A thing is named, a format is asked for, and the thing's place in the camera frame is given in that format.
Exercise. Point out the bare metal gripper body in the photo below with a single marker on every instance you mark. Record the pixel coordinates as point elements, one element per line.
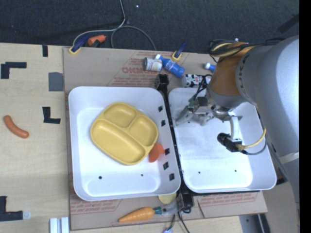
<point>202,105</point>

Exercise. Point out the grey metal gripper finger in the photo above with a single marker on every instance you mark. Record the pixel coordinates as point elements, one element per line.
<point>204,120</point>
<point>184,115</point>

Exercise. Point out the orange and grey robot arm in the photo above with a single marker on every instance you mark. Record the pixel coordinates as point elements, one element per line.
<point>267,86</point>

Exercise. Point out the thin black rod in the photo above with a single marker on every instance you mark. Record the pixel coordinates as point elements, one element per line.
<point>173,135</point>

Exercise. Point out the white carton black cow print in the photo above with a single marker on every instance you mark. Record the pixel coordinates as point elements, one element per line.
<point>193,80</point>

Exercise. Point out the blue bottle white cap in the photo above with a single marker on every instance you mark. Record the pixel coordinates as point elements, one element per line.
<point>172,67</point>
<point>210,67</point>

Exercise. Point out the white plastic tray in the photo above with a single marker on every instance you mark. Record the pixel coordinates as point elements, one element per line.
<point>116,178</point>
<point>213,164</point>

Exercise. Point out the orange rounded toy food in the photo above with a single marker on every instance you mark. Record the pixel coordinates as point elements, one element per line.
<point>155,153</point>

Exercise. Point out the white can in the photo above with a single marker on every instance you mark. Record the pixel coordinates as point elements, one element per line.
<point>153,65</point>

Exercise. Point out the yellow divided plate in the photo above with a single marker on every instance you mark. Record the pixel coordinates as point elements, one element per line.
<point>121,135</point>

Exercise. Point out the pale yellow round toy food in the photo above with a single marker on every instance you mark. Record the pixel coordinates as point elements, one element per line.
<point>167,198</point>

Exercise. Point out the clear plastic bottle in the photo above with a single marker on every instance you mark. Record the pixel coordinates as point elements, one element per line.
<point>170,209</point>

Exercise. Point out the brown cardboard board red print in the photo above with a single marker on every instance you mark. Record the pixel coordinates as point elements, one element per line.
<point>97,67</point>

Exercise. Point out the orange carrot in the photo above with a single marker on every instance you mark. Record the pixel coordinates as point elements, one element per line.
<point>138,215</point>

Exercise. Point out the orange sausage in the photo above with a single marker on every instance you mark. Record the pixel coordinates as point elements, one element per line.
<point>14,128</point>

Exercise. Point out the black cylinder on white bracket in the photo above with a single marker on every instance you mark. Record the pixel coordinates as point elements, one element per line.
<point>229,141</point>

